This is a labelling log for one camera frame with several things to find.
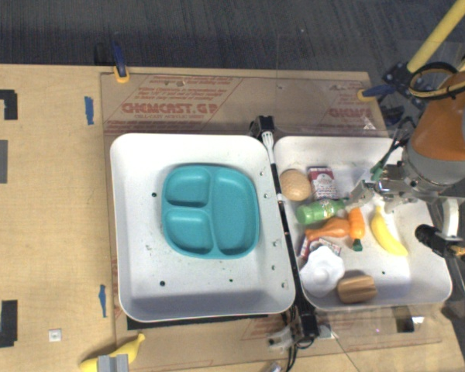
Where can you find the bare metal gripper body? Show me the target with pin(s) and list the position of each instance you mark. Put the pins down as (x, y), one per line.
(397, 182)

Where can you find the orange chicken drumstick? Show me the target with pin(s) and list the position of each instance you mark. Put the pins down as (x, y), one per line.
(333, 228)

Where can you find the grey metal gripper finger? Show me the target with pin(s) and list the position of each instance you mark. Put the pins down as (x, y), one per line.
(362, 194)
(393, 205)

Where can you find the brown bread loaf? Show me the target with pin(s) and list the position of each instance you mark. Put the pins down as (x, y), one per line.
(356, 289)

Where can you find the blue divided plate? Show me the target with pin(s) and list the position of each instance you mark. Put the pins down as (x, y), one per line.
(232, 211)

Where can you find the white plastic tray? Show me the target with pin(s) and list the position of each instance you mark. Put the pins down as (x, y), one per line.
(139, 223)
(410, 281)

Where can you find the green bottle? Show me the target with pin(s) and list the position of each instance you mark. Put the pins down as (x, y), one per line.
(317, 211)

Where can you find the black cylinder on white bracket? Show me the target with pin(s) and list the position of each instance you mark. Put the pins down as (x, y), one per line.
(434, 239)

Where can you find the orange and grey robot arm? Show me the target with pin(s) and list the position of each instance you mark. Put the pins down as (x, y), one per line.
(438, 130)

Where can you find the thin black and white rod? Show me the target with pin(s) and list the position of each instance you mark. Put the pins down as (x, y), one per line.
(284, 217)

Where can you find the orange carrot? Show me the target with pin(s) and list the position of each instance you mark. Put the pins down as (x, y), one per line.
(357, 225)

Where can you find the red and white carton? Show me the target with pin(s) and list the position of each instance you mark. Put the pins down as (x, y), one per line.
(323, 182)

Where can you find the tan round bread roll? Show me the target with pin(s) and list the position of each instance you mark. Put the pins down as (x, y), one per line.
(294, 185)

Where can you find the yellow banana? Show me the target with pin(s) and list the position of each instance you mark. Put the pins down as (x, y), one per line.
(385, 233)
(129, 349)

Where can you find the red and white packet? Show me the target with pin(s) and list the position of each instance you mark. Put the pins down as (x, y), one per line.
(304, 248)

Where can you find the brown cardboard board red print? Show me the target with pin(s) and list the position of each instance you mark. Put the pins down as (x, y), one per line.
(178, 107)

